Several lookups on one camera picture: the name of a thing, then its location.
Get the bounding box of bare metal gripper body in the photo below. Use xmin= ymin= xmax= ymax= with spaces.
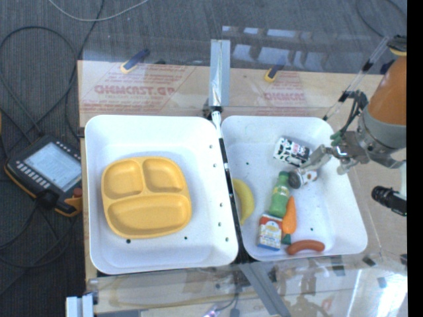
xmin=331 ymin=123 xmax=406 ymax=170

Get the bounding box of small white and brown can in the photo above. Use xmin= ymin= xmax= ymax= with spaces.
xmin=287 ymin=168 xmax=319 ymax=190

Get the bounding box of black and white cow-print carton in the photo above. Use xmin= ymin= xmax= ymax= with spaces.
xmin=272 ymin=137 xmax=313 ymax=168

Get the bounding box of white plastic tray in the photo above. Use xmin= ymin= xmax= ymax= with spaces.
xmin=84 ymin=114 xmax=240 ymax=275
xmin=220 ymin=115 xmax=369 ymax=263

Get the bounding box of green plastic bottle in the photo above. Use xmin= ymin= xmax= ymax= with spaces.
xmin=268 ymin=171 xmax=292 ymax=219

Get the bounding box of orange carrot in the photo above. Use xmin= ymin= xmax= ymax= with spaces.
xmin=280 ymin=195 xmax=297 ymax=246

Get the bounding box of yellow banana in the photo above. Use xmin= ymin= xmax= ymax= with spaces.
xmin=231 ymin=178 xmax=256 ymax=227

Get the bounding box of white and orange carton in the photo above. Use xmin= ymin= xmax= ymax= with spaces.
xmin=256 ymin=213 xmax=284 ymax=252

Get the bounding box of orange-red sausage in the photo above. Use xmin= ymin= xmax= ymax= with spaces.
xmin=286 ymin=239 xmax=326 ymax=256

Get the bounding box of yellow divided plate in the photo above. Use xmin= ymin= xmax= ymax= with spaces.
xmin=100 ymin=156 xmax=194 ymax=240

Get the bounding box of brown cardboard board red print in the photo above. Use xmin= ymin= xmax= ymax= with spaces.
xmin=77 ymin=59 xmax=408 ymax=314

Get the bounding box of black cylinder on white bracket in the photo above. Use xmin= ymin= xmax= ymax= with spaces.
xmin=370 ymin=159 xmax=408 ymax=217

